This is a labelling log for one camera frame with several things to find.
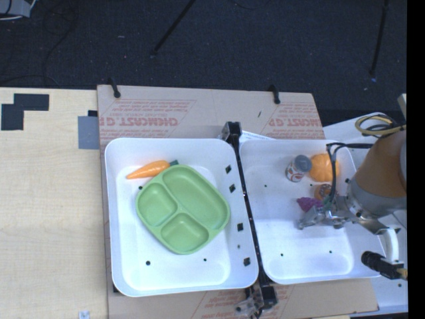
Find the wooden surface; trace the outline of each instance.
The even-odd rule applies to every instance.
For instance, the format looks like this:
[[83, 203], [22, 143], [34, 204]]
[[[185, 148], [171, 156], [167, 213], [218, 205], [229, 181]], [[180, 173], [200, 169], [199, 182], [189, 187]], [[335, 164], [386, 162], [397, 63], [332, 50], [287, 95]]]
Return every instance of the wooden surface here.
[[0, 318], [107, 318], [100, 153], [78, 149], [96, 91], [2, 88], [0, 103], [15, 92], [50, 108], [0, 131]]

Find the purple object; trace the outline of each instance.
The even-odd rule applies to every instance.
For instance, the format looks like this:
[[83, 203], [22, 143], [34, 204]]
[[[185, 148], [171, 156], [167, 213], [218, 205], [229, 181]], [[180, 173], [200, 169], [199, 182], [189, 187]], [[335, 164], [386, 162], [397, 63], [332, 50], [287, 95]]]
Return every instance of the purple object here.
[[301, 209], [303, 209], [303, 211], [305, 211], [306, 213], [312, 207], [316, 207], [316, 208], [323, 207], [323, 204], [319, 199], [315, 199], [312, 197], [300, 197], [299, 199], [297, 199], [297, 202], [299, 206], [301, 207]]

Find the yellow cable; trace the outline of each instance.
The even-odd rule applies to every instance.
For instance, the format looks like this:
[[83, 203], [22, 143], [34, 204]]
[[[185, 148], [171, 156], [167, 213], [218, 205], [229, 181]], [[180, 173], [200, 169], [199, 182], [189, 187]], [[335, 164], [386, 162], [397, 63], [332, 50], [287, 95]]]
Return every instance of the yellow cable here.
[[361, 124], [366, 120], [380, 120], [387, 124], [392, 124], [392, 121], [390, 119], [380, 115], [361, 117], [355, 122], [355, 127], [356, 129], [358, 129], [358, 131], [360, 131], [364, 135], [385, 136], [385, 135], [391, 135], [391, 134], [394, 134], [395, 132], [403, 131], [406, 129], [406, 124], [405, 124], [405, 125], [397, 126], [396, 128], [385, 129], [385, 130], [367, 130], [361, 127]]

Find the black fabric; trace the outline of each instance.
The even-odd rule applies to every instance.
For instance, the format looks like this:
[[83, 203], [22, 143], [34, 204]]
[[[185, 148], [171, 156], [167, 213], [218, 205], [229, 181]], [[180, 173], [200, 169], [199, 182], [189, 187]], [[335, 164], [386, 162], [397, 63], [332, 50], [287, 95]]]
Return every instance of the black fabric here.
[[0, 22], [0, 86], [274, 85], [312, 93], [323, 125], [370, 112], [404, 120], [407, 0], [389, 0], [376, 76], [384, 0], [196, 0], [151, 56], [189, 1], [39, 0], [30, 18]]

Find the cardboard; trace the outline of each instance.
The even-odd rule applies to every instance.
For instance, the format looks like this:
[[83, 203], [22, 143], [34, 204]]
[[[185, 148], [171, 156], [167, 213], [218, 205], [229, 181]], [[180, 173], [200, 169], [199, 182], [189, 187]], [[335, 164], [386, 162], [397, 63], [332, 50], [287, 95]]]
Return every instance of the cardboard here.
[[[98, 114], [104, 230], [111, 319], [118, 318], [233, 318], [244, 290], [190, 292], [141, 298], [114, 292], [110, 268], [108, 195], [104, 178], [104, 149], [114, 138], [217, 138], [226, 122], [240, 122], [242, 130], [276, 139], [325, 139], [313, 96], [146, 86], [98, 86]], [[344, 280], [303, 285], [274, 285], [278, 303], [261, 318], [297, 319], [377, 310], [369, 280]]]

